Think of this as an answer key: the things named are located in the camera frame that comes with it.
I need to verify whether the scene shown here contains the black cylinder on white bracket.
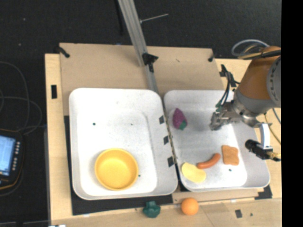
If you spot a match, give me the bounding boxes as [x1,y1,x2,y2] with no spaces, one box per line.
[245,123,275,161]

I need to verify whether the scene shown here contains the orange ball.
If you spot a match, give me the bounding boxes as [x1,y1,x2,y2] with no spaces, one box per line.
[181,197,199,216]

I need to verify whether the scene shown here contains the brown bread slice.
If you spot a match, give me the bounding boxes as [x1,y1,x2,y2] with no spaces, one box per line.
[221,145,240,166]

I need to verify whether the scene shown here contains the yellow potato chip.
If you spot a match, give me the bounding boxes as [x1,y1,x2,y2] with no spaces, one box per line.
[181,162,207,184]

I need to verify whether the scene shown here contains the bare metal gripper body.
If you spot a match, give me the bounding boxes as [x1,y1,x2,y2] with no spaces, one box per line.
[214,102,260,128]

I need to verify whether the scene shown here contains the white plastic tray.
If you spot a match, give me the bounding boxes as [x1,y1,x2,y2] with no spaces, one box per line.
[68,87,179,201]
[163,89,271,193]

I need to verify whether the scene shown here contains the yellow bowl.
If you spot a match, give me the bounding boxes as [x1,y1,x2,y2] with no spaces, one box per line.
[94,148,140,191]

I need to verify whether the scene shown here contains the purple grapes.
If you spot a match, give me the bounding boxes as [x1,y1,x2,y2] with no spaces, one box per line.
[172,107,188,131]

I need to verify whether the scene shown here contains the green broccoli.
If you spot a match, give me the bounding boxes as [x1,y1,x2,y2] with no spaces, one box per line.
[142,200,161,218]

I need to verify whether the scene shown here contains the orange sausage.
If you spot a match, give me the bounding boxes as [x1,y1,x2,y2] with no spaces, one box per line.
[196,153,222,170]

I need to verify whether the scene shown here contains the thin black and white rod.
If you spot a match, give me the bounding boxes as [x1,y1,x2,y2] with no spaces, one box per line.
[165,116,178,167]

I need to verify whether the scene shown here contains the brown cardboard board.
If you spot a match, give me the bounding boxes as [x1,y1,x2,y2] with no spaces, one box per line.
[59,43,265,204]

